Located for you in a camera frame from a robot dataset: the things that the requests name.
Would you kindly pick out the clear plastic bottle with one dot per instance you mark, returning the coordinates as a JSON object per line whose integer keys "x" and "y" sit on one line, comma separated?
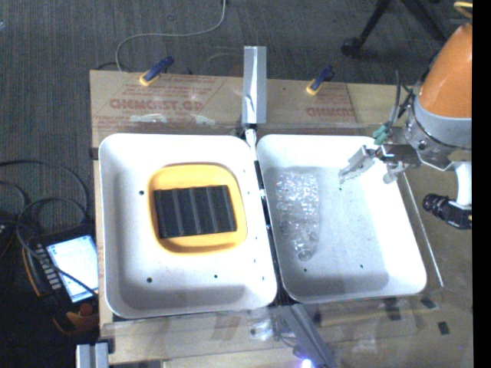
{"x": 299, "y": 209}

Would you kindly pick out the thin black and white rod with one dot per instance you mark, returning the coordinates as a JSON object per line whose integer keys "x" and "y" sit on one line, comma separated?
{"x": 263, "y": 190}

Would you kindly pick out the black cylinder on white bracket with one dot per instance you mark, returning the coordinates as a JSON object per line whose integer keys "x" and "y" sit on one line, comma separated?
{"x": 447, "y": 207}

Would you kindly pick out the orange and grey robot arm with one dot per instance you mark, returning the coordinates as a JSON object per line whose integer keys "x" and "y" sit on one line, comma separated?
{"x": 449, "y": 79}

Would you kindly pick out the black ribbed rectangular block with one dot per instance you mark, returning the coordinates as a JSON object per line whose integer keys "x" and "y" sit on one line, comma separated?
{"x": 193, "y": 211}

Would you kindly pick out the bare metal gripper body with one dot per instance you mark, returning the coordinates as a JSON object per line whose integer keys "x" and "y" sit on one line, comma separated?
{"x": 429, "y": 153}

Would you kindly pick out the white plastic tray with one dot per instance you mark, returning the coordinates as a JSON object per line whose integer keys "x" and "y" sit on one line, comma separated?
{"x": 126, "y": 221}
{"x": 360, "y": 236}

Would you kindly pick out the brown cardboard board red print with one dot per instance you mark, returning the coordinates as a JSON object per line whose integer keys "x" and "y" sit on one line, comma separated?
{"x": 172, "y": 104}

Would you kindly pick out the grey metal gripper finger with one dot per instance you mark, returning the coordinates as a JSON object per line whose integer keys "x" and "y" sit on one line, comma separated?
{"x": 358, "y": 163}
{"x": 393, "y": 173}

